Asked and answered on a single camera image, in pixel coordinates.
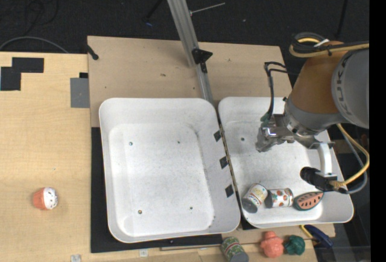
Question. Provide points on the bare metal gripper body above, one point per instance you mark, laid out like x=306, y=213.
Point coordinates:
x=280, y=129

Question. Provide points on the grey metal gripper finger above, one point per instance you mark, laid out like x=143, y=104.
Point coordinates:
x=277, y=143
x=261, y=141

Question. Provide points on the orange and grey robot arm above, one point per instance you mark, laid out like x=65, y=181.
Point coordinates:
x=316, y=85

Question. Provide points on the white plastic tray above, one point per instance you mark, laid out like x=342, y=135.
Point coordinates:
x=166, y=170
x=280, y=170

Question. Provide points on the white can with red print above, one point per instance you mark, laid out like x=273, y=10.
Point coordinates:
x=281, y=197

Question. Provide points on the white can with yellow print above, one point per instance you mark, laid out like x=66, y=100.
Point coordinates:
x=255, y=196

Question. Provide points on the pink watermelon slice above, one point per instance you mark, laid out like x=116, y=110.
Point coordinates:
x=308, y=201

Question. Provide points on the pink toy figure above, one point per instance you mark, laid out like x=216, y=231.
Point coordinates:
x=272, y=245

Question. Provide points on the green broccoli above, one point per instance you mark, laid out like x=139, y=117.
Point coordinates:
x=295, y=245

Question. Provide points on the green and white can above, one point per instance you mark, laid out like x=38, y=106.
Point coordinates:
x=233, y=249

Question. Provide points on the pale wood board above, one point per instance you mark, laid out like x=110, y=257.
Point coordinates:
x=144, y=73

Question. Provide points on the orange and white cupcake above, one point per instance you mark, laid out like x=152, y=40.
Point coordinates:
x=45, y=198

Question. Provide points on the black cylinder on white bracket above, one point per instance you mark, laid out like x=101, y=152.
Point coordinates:
x=316, y=178

